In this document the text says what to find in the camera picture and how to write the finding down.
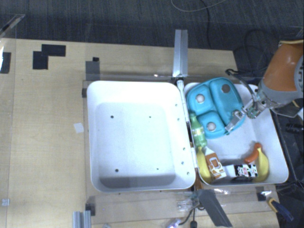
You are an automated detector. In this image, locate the green plastic bottle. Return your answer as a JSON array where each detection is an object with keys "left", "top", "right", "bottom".
[{"left": 189, "top": 113, "right": 208, "bottom": 148}]

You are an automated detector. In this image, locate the white plastic tray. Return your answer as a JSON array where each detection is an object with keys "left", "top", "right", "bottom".
[
  {"left": 183, "top": 81, "right": 290, "bottom": 187},
  {"left": 86, "top": 80, "right": 197, "bottom": 193}
]

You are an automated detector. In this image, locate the blue divided plate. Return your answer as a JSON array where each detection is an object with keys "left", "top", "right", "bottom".
[{"left": 185, "top": 77, "right": 247, "bottom": 140}]

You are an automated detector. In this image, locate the orange sausage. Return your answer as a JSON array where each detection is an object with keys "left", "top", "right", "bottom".
[{"left": 244, "top": 142, "right": 263, "bottom": 164}]

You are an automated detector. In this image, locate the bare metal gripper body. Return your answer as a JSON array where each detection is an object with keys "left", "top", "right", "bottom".
[{"left": 243, "top": 95, "right": 274, "bottom": 119}]

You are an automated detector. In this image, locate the yellow banana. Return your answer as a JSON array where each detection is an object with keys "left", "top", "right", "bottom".
[
  {"left": 252, "top": 147, "right": 270, "bottom": 182},
  {"left": 196, "top": 146, "right": 212, "bottom": 184}
]

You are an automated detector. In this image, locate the cow print carton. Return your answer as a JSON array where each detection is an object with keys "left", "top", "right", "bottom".
[{"left": 225, "top": 164, "right": 259, "bottom": 179}]

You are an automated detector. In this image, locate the brown and white carton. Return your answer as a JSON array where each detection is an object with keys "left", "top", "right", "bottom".
[{"left": 204, "top": 146, "right": 227, "bottom": 183}]

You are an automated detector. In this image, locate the pale wood board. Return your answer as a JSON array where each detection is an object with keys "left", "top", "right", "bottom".
[{"left": 0, "top": 38, "right": 280, "bottom": 228}]

